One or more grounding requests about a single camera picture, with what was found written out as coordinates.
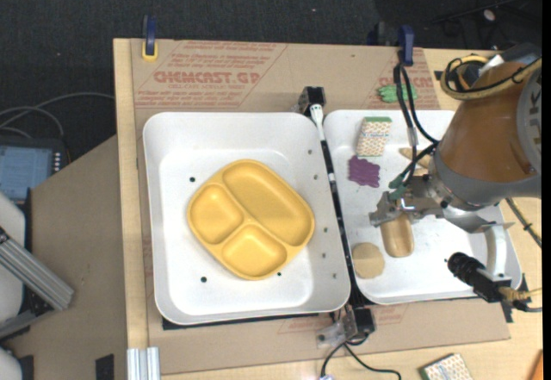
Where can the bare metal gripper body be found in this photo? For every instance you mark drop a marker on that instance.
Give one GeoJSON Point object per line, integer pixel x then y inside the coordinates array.
{"type": "Point", "coordinates": [428, 195]}

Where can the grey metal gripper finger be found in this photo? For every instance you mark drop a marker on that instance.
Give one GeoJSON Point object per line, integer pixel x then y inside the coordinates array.
{"type": "Point", "coordinates": [384, 210]}
{"type": "Point", "coordinates": [414, 216]}

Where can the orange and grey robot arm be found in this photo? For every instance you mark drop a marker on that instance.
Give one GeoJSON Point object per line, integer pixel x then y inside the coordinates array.
{"type": "Point", "coordinates": [482, 132]}

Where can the tan bread loaf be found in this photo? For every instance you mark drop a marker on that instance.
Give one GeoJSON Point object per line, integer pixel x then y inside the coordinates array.
{"type": "Point", "coordinates": [397, 240]}

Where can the purple grapes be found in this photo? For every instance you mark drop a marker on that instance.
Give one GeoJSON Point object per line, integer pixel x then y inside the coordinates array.
{"type": "Point", "coordinates": [364, 172]}

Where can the tan round biscuit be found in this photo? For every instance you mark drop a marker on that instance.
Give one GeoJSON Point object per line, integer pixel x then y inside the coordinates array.
{"type": "Point", "coordinates": [368, 261]}

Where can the white plastic tray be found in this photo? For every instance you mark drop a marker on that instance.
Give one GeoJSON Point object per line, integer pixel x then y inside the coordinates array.
{"type": "Point", "coordinates": [430, 275]}
{"type": "Point", "coordinates": [172, 292]}

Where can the thin black and white rod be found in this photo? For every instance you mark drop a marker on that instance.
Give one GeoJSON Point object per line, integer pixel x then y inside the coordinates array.
{"type": "Point", "coordinates": [329, 163]}

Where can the green grapes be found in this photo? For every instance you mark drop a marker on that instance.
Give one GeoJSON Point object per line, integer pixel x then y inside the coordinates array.
{"type": "Point", "coordinates": [389, 93]}

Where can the yellow divided plate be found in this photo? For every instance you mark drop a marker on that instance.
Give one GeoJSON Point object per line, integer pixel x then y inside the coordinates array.
{"type": "Point", "coordinates": [254, 219]}

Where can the brown cardboard board red print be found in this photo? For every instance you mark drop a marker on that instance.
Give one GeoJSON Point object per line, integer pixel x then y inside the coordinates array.
{"type": "Point", "coordinates": [267, 68]}

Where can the black cylinder on white bracket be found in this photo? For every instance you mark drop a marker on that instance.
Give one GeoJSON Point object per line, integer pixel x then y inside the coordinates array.
{"type": "Point", "coordinates": [478, 275]}

